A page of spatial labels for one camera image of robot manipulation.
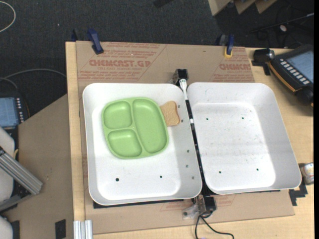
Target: black floor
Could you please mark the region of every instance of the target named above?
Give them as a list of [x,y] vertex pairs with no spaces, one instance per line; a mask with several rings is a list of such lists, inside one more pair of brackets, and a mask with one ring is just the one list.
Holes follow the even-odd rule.
[[[249,33],[314,12],[314,0],[278,0],[262,14],[252,5],[241,15],[230,3],[217,16],[212,16],[207,0],[171,0],[165,5],[156,3],[163,0],[0,1],[16,11],[14,24],[0,32],[0,77],[39,68],[65,74],[65,42],[75,28],[86,39],[86,30],[92,27],[102,41],[213,45],[221,34],[232,33],[236,46],[314,44],[314,17],[290,24],[286,34],[277,28]],[[12,19],[13,12],[0,3],[0,29]],[[25,96],[31,115],[66,94],[66,80],[59,74],[33,71],[9,79]],[[10,90],[13,84],[0,81],[0,92]]]

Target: wooden table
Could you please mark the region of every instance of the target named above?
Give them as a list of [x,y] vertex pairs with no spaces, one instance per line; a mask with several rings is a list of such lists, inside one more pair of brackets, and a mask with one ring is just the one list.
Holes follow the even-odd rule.
[[[250,58],[254,49],[246,48]],[[276,54],[285,50],[275,50]],[[76,44],[66,43],[66,66],[68,78],[68,102],[70,119],[70,144],[72,163],[73,185],[73,211],[75,221],[85,220],[83,173],[81,157],[81,135],[79,119],[79,98],[77,82]],[[291,141],[298,163],[310,163],[314,161],[314,116],[313,108],[305,107],[289,90],[283,86],[274,76],[265,76],[262,68],[252,66],[253,76],[256,82],[268,85],[275,93],[283,121]],[[308,195],[298,198],[298,206],[294,207],[295,215],[282,218],[269,218],[260,220],[248,220],[240,222],[227,222],[213,224],[218,231],[233,233],[236,239],[286,239],[305,238],[314,236],[314,186],[307,186]],[[206,225],[198,228],[200,238],[229,238],[212,231]],[[95,235],[95,239],[162,239],[162,238],[194,238],[194,226],[175,228],[152,229],[124,233],[112,233]]]

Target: green divided plate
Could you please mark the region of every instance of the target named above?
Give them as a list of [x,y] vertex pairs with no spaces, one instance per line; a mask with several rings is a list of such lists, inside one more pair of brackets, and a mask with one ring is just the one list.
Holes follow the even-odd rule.
[[105,105],[102,124],[110,151],[122,159],[161,153],[168,145],[164,116],[149,98],[128,98]]

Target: digital multimeter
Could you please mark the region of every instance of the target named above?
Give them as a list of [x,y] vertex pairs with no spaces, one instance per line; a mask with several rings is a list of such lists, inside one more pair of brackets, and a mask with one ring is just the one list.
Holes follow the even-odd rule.
[[269,61],[271,71],[305,105],[314,106],[314,48],[302,45]]
[[23,97],[18,92],[0,93],[0,126],[13,130],[29,118]]

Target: device screen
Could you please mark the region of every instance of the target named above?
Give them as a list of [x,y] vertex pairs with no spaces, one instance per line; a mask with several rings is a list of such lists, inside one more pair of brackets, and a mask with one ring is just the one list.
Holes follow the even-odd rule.
[[288,58],[287,62],[314,83],[314,53],[312,51]]
[[19,124],[18,116],[15,108],[15,99],[0,98],[0,126],[16,126]]

